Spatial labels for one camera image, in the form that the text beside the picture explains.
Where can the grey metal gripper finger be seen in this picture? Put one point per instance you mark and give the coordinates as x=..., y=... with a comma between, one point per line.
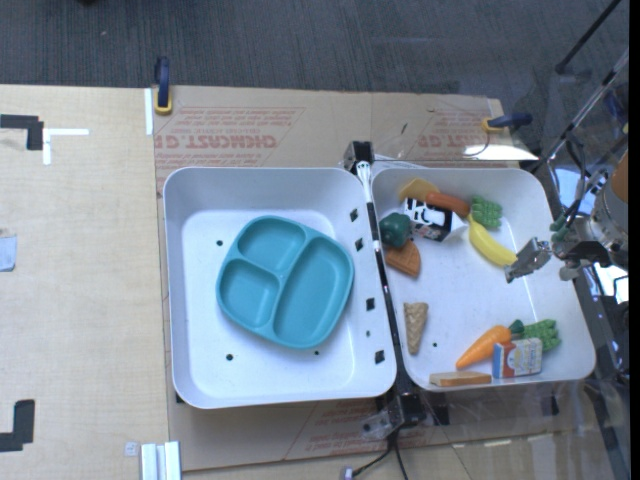
x=524, y=257
x=536, y=260

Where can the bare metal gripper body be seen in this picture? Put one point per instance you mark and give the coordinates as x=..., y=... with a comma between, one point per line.
x=592, y=250

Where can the yellow banana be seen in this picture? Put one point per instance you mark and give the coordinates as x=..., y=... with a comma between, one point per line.
x=487, y=245

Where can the green grapes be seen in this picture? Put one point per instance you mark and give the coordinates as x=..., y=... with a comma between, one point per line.
x=545, y=330
x=486, y=212

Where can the white plastic tray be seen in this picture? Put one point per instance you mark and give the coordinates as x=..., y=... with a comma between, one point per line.
x=465, y=293
x=210, y=368

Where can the orange sausage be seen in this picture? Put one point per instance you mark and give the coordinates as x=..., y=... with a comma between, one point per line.
x=447, y=203

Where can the orange carrot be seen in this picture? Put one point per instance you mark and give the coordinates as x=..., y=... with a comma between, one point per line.
x=485, y=345

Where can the orange white blue carton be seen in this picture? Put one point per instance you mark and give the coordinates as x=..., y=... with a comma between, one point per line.
x=517, y=359

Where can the black and white carton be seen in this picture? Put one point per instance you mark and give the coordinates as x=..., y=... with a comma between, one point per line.
x=430, y=220

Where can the orange waffle slice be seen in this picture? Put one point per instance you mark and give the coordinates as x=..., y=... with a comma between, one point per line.
x=406, y=260

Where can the beige ice cream cone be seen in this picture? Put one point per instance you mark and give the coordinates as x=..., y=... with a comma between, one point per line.
x=415, y=323

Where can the yellow cheese wedge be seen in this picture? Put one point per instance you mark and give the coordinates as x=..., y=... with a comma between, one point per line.
x=417, y=187

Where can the dark green cube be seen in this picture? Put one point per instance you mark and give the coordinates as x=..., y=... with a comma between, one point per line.
x=395, y=229

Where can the brown bread slice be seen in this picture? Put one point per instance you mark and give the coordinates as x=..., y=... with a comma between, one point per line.
x=460, y=379

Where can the teal divided plate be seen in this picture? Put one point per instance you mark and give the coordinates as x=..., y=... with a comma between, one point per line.
x=310, y=288

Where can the brown cardboard board red print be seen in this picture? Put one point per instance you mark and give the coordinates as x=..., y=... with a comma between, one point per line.
x=300, y=128

